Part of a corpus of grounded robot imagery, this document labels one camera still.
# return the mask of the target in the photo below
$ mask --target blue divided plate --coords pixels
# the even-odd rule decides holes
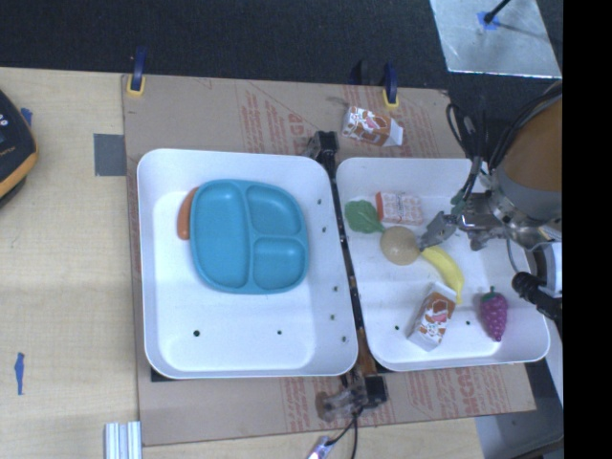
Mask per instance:
[[[193,197],[189,230],[198,274],[220,291],[282,293],[308,272],[304,216],[282,188],[243,180],[203,184]]]

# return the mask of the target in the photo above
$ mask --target yellow banana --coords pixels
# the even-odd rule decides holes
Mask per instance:
[[[457,293],[457,304],[461,304],[461,291],[465,279],[454,259],[438,245],[424,249],[421,255],[438,270],[445,284]]]

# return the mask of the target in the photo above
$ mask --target black carpet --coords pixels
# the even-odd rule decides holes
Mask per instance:
[[[563,0],[536,0],[563,65]],[[469,114],[510,121],[553,81],[450,73],[429,0],[0,0],[0,66],[449,90]]]

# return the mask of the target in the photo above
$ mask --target blue clamp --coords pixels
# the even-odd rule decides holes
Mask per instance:
[[[387,62],[384,65],[384,90],[382,91],[384,105],[389,109],[394,109],[400,105],[398,98],[398,74],[393,65]]]
[[[139,46],[136,48],[136,57],[134,58],[134,73],[127,80],[127,93],[132,96],[141,96],[144,92],[144,83],[146,76],[142,74],[144,70],[144,59],[146,58],[146,48]]]

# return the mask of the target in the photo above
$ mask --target red toy food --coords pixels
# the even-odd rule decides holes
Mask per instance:
[[[508,321],[508,301],[502,294],[496,293],[493,286],[480,299],[480,316],[489,335],[495,341],[501,341]]]

